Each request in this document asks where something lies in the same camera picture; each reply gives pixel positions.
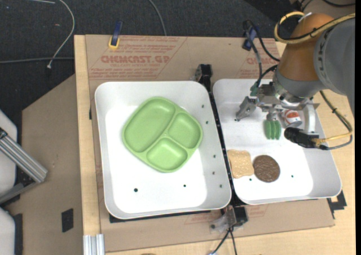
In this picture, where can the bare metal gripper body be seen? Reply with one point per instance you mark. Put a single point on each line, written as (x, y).
(269, 97)

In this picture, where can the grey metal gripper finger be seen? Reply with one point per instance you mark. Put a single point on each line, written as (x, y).
(246, 107)
(272, 114)

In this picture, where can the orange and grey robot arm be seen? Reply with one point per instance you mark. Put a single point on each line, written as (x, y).
(306, 56)

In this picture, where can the white and orange small can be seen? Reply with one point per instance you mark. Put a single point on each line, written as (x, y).
(292, 117)

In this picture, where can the brown round biscuit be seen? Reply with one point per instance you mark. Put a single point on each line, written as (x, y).
(266, 168)

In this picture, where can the tan bread slice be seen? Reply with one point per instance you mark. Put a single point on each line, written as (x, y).
(239, 163)

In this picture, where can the white plastic tray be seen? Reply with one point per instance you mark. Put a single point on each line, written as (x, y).
(285, 191)
(158, 191)

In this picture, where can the green divided plate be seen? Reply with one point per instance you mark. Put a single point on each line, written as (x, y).
(158, 132)

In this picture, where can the brown cardboard board, red print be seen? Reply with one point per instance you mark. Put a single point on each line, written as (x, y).
(158, 56)

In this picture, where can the black cylinder on white bracket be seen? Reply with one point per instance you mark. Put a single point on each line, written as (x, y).
(299, 135)

